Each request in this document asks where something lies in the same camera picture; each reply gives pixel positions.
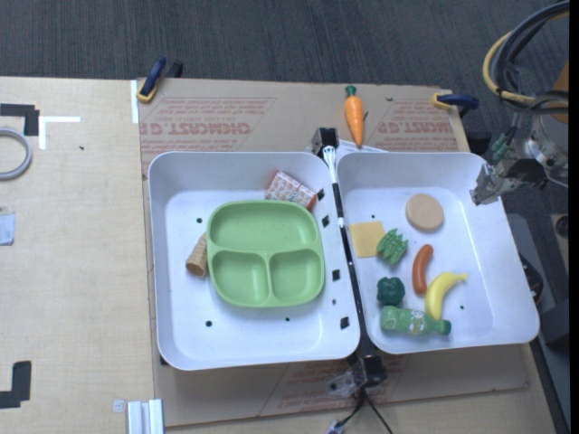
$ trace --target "carrot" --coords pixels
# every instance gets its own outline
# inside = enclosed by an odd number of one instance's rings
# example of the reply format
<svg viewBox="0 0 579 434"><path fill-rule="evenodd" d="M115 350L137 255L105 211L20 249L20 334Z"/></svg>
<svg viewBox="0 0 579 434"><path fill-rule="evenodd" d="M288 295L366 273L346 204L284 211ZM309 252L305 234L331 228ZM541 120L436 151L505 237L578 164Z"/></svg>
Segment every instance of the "carrot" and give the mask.
<svg viewBox="0 0 579 434"><path fill-rule="evenodd" d="M362 145L364 140L364 105L362 100L356 96L356 87L348 85L346 87L347 98L344 102L347 126L350 128L352 137L357 147Z"/></svg>
<svg viewBox="0 0 579 434"><path fill-rule="evenodd" d="M426 264L431 259L434 248L430 244L424 244L414 258L413 263L413 288L416 294L426 292Z"/></svg>

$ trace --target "yellow banana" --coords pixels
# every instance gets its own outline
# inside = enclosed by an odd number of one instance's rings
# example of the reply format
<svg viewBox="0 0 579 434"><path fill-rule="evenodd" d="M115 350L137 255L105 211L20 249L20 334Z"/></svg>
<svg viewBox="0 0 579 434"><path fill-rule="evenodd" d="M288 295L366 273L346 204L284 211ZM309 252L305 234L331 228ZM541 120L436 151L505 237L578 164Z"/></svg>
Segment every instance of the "yellow banana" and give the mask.
<svg viewBox="0 0 579 434"><path fill-rule="evenodd" d="M452 273L449 271L442 272L436 277L426 289L424 295L424 311L435 320L441 319L442 300L446 292L452 288L458 281L465 280L466 273Z"/></svg>

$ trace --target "gray ring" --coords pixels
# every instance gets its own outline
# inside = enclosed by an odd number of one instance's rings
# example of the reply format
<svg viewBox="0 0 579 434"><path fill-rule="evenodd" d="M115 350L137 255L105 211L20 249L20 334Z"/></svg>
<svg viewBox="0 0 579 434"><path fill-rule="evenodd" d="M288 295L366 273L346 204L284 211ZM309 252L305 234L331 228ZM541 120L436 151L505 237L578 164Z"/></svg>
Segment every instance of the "gray ring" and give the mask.
<svg viewBox="0 0 579 434"><path fill-rule="evenodd" d="M12 130L11 128L0 127L0 137L14 138L15 140L19 141L26 149L26 156L24 157L24 161L18 167L8 172L0 172L0 181L12 180L22 175L24 171L28 168L33 158L33 149L31 148L30 143L28 142L28 140L24 135L22 135L20 132Z"/></svg>

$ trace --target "green divided plate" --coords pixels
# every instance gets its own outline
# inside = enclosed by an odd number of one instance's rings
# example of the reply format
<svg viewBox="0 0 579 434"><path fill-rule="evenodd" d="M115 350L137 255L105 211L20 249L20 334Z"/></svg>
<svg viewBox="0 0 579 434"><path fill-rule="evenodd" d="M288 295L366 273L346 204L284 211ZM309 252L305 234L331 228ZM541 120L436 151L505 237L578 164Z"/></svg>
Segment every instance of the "green divided plate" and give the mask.
<svg viewBox="0 0 579 434"><path fill-rule="evenodd" d="M324 286L318 224L296 203L221 205L207 223L207 259L215 290L236 306L296 306Z"/></svg>

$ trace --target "table top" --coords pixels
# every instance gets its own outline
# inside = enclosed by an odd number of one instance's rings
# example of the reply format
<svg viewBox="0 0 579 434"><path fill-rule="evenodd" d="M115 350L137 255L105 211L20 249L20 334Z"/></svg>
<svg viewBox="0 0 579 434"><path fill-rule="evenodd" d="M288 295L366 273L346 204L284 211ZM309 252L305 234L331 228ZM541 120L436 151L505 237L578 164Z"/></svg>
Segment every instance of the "table top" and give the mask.
<svg viewBox="0 0 579 434"><path fill-rule="evenodd" d="M10 390L14 363L32 363L30 400L0 410L1 431L124 432L119 401L156 397L133 89L130 80L0 82L0 103L35 105L46 118L41 137L29 137L30 168L0 182L0 213L15 214L14 243L0 247L5 324L0 390ZM22 153L6 142L0 138L0 171ZM424 432L425 427L457 433L555 432L529 346L522 344L520 352L527 373L521 389L377 408L396 433ZM227 420L172 431L324 432L350 411ZM346 428L386 432L368 406Z"/></svg>

